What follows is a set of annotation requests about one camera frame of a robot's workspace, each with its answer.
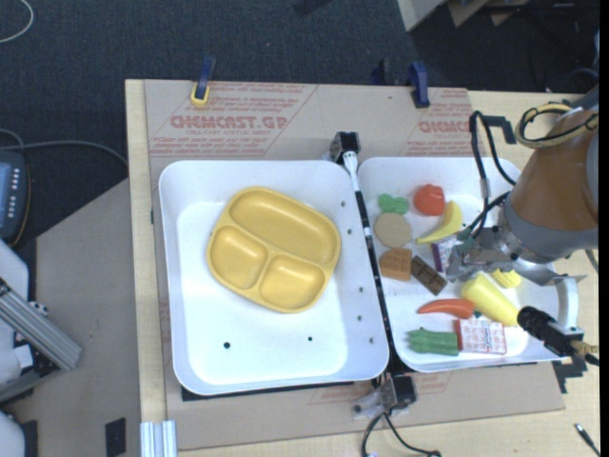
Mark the black cylinder on white bracket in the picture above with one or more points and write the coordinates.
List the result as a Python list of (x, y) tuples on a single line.
[(547, 327)]

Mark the red and white carton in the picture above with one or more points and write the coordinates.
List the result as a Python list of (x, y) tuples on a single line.
[(480, 336)]

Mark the yellow banana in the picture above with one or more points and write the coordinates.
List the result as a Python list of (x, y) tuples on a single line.
[(451, 222)]

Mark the white plastic tray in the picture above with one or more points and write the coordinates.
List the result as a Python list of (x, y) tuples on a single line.
[(266, 350), (404, 179)]

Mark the green toy asparagus bundle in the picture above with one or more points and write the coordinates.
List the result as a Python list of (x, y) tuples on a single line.
[(433, 342)]

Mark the brown cardboard board red print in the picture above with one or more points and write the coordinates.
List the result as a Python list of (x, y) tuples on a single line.
[(295, 112)]

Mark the brown chocolate bar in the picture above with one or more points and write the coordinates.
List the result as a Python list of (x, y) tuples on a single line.
[(428, 275)]

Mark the purple and white packet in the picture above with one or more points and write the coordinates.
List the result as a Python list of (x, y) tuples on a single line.
[(442, 252)]

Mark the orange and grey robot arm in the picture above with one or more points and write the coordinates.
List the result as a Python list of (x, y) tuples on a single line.
[(552, 193)]

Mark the yellow squeeze bottle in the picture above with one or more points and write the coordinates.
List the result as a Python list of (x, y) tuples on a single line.
[(490, 300)]

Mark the beige round biscuit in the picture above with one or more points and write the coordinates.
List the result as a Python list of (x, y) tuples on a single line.
[(392, 230)]

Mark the yellow toy corn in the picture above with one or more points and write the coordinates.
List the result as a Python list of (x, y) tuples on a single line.
[(506, 278)]

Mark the orange toy waffle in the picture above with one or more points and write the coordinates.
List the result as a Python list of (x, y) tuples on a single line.
[(396, 264)]

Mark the orange carrot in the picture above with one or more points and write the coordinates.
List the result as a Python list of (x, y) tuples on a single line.
[(445, 307)]

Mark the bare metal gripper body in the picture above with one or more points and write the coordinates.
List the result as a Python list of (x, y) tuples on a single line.
[(495, 245)]

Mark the thin black and white rod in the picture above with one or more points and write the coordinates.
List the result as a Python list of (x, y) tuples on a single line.
[(365, 217)]

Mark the green toy broccoli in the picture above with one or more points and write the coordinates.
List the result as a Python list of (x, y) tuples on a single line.
[(393, 204)]

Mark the yellow divided plate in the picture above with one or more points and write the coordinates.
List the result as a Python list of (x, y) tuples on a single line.
[(273, 248)]

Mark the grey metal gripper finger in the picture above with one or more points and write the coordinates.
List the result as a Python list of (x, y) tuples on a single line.
[(456, 265), (480, 268)]

